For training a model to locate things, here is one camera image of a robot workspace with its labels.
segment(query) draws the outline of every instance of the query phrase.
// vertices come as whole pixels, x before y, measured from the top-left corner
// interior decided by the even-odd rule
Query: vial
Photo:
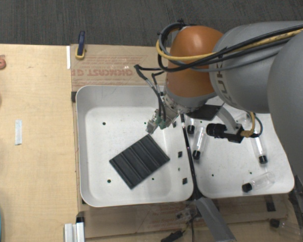
[[[200,156],[204,151],[206,137],[207,137],[206,128],[198,127],[197,132],[194,137],[193,147],[192,147],[192,150],[193,150],[192,156],[194,159],[200,159]]]
[[[266,148],[264,147],[263,141],[261,136],[250,138],[252,148],[254,149],[255,157],[258,159],[260,164],[266,164],[267,160],[267,152]]]
[[[197,125],[196,125],[196,120],[193,119],[193,118],[190,118],[188,117],[187,120],[186,120],[186,125],[187,125],[187,133],[189,135],[194,135],[194,131],[195,129],[197,128]]]
[[[289,238],[303,238],[303,226],[289,222],[287,220],[271,219],[269,224],[280,235],[287,236]]]
[[[272,172],[265,172],[259,176],[254,177],[248,183],[242,185],[242,190],[245,193],[249,191],[256,191],[267,188],[275,182],[275,175]]]

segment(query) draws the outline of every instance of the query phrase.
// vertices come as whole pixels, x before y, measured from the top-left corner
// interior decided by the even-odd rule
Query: glass vial
[[[267,188],[269,185],[275,182],[275,175],[272,172],[266,172],[259,176],[254,177],[248,183],[242,185],[242,190],[245,193],[249,191],[256,191]]]
[[[193,118],[188,117],[186,120],[186,126],[187,126],[187,133],[189,135],[194,135],[195,129],[197,128],[196,120]]]
[[[194,159],[200,159],[200,156],[204,151],[206,137],[207,137],[206,128],[198,127],[192,147],[193,150],[192,156]]]
[[[280,235],[284,235],[289,238],[303,238],[303,226],[287,220],[277,219],[271,219],[269,224],[272,228],[276,229]]]
[[[250,140],[251,140],[252,148],[254,149],[254,154],[258,159],[259,163],[266,164],[268,162],[267,152],[266,152],[266,148],[264,147],[262,138],[259,136],[259,137],[251,138]]]

